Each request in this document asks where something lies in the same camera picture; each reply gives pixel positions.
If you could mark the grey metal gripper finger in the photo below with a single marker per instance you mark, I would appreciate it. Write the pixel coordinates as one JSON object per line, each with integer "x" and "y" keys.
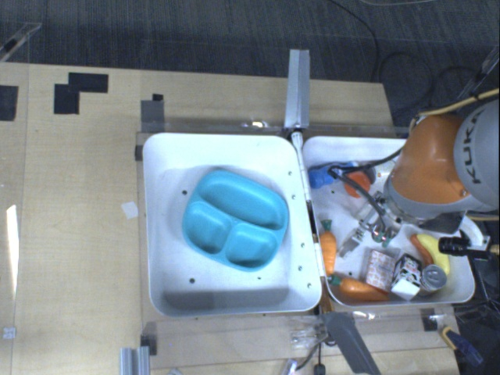
{"x": 358, "y": 233}
{"x": 347, "y": 247}

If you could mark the black cylinder on white bracket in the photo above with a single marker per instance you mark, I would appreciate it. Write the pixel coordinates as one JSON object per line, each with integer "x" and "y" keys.
{"x": 455, "y": 244}

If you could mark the orange carrot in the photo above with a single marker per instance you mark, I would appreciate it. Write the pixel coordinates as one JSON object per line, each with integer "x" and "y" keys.
{"x": 329, "y": 248}
{"x": 361, "y": 289}

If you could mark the blue plastic bottle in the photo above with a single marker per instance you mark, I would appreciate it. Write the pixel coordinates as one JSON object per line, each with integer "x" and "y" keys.
{"x": 318, "y": 177}

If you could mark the white carton with orange print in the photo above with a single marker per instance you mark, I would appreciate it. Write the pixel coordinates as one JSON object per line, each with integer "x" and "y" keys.
{"x": 381, "y": 270}

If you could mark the silver can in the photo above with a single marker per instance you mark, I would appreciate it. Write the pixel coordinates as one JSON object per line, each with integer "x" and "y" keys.
{"x": 433, "y": 276}

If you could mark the black and white carton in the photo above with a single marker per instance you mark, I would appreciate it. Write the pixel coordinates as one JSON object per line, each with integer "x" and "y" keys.
{"x": 406, "y": 277}

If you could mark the orange round toy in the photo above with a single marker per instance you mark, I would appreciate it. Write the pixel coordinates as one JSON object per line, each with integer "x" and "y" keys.
{"x": 357, "y": 182}

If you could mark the yellow banana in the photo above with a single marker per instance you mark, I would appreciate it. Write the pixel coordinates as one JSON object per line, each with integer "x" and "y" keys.
{"x": 433, "y": 248}

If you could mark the blue divided plate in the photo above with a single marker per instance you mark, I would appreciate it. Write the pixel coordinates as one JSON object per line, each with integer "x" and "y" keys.
{"x": 234, "y": 209}

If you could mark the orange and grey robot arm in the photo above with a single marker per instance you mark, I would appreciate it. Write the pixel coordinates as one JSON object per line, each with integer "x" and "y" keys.
{"x": 433, "y": 162}

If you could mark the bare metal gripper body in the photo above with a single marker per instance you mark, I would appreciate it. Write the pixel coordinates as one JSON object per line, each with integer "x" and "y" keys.
{"x": 371, "y": 215}

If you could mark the white plastic tray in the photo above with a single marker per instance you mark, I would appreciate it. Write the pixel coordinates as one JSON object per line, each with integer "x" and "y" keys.
{"x": 351, "y": 287}
{"x": 164, "y": 217}

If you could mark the orange sausage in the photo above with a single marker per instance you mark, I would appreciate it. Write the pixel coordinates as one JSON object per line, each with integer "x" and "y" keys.
{"x": 420, "y": 248}

